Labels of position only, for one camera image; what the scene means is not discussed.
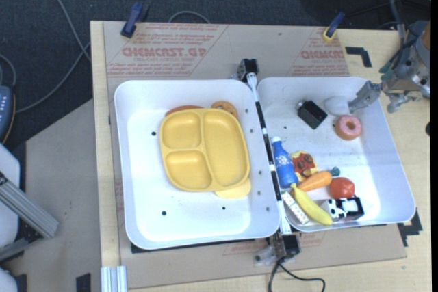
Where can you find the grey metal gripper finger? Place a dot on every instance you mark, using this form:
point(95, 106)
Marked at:
point(395, 103)
point(363, 97)

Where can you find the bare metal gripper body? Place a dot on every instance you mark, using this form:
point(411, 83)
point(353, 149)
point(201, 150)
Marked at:
point(407, 83)

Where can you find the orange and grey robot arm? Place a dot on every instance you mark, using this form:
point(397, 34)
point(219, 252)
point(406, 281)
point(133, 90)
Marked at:
point(423, 44)

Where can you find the pink doughnut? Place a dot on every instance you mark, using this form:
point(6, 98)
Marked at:
point(342, 133)

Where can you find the white plastic tray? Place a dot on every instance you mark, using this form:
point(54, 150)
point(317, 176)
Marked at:
point(376, 160)
point(191, 215)

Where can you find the yellow and red pizza slice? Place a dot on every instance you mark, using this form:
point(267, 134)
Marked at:
point(302, 160)

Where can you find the red tomato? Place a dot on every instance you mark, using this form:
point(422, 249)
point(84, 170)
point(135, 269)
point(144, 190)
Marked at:
point(342, 187)

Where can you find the orange carrot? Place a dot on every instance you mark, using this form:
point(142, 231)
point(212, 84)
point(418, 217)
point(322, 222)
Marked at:
point(316, 180)

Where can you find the blue bottle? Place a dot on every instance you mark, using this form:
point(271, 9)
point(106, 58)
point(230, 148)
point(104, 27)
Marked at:
point(284, 164)

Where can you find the thin black and white rod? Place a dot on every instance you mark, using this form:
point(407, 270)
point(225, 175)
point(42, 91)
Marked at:
point(263, 124)

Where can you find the black and white carton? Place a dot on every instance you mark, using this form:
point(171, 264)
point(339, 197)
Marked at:
point(349, 208)

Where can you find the brown cardboard board, red print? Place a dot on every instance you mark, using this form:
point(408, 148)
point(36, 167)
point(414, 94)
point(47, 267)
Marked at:
point(260, 44)

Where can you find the yellow banana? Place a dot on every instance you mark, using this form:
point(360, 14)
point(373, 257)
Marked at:
point(313, 208)

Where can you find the white studded block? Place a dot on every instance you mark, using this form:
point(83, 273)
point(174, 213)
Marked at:
point(295, 210)

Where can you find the yellow divided plate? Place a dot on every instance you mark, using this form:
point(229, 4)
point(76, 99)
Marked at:
point(219, 147)

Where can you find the black cylinder on white bracket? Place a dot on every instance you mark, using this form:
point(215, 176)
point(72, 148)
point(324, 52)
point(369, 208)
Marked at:
point(311, 114)

